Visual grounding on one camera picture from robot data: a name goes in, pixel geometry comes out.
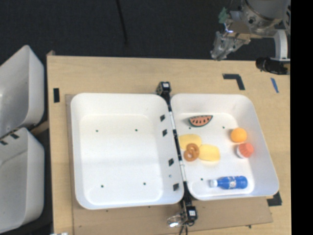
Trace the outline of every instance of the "orange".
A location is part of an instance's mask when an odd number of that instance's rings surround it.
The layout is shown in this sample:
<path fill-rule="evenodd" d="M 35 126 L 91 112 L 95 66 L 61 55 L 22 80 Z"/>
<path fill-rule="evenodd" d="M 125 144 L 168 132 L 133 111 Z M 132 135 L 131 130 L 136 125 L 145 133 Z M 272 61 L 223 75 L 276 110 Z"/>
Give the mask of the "orange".
<path fill-rule="evenodd" d="M 232 130 L 230 138 L 233 142 L 236 143 L 244 142 L 247 139 L 246 130 L 243 128 L 235 128 Z"/>

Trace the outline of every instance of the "white bottle cap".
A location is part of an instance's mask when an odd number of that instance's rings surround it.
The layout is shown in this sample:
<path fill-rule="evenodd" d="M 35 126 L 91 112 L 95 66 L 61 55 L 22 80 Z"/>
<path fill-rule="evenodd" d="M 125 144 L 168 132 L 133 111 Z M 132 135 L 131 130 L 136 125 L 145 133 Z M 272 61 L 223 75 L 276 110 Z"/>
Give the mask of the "white bottle cap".
<path fill-rule="evenodd" d="M 217 180 L 216 179 L 209 180 L 209 185 L 210 187 L 217 187 Z"/>

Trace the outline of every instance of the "bottle cap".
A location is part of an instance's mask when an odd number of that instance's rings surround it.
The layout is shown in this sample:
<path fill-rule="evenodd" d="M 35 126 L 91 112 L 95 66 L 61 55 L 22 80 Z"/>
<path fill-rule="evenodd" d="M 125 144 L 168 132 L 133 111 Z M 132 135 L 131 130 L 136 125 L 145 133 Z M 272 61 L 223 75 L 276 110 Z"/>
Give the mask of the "bottle cap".
<path fill-rule="evenodd" d="M 237 148 L 237 155 L 241 158 L 249 158 L 253 152 L 254 148 L 250 143 L 241 143 Z"/>
<path fill-rule="evenodd" d="M 217 187 L 217 180 L 216 179 L 209 180 L 209 185 L 210 187 Z"/>

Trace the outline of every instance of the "dark floor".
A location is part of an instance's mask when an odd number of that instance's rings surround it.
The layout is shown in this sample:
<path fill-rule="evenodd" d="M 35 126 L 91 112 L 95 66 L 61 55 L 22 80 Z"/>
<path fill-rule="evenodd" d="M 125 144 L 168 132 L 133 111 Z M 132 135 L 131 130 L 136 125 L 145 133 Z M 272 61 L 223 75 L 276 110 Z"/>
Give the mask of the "dark floor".
<path fill-rule="evenodd" d="M 240 0 L 234 0 L 236 10 Z M 0 65 L 23 45 L 42 63 L 57 55 L 211 59 L 218 14 L 228 0 L 120 0 L 128 36 L 124 43 L 116 0 L 0 0 Z M 228 56 L 255 60 L 274 56 L 272 39 L 253 40 Z M 48 132 L 39 140 L 45 144 Z M 48 235 L 51 220 L 49 159 L 41 222 L 5 235 Z"/>

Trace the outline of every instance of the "toy food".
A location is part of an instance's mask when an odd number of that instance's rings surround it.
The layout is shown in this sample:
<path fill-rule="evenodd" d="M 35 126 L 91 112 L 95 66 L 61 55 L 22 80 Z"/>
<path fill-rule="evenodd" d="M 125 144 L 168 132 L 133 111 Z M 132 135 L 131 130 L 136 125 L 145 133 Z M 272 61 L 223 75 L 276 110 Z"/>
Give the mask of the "toy food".
<path fill-rule="evenodd" d="M 221 159 L 218 147 L 211 144 L 203 144 L 199 147 L 199 159 L 207 161 L 219 161 Z"/>
<path fill-rule="evenodd" d="M 190 143 L 187 145 L 187 148 L 184 152 L 184 158 L 191 162 L 196 160 L 199 157 L 199 148 L 196 144 Z"/>
<path fill-rule="evenodd" d="M 179 136 L 178 141 L 181 149 L 183 150 L 186 150 L 187 145 L 190 143 L 194 143 L 195 145 L 197 145 L 197 147 L 200 147 L 200 145 L 202 144 L 201 137 L 196 134 L 186 134 Z"/>
<path fill-rule="evenodd" d="M 242 159 L 249 158 L 253 152 L 254 148 L 253 145 L 250 143 L 241 143 L 237 147 L 237 155 Z"/>
<path fill-rule="evenodd" d="M 235 128 L 232 130 L 230 134 L 230 138 L 233 142 L 236 142 L 236 143 L 244 142 L 247 139 L 246 130 L 243 128 Z"/>
<path fill-rule="evenodd" d="M 205 116 L 196 116 L 196 117 L 190 117 L 189 122 L 196 127 L 201 127 L 209 123 L 209 121 L 212 119 L 212 115 L 205 115 Z"/>

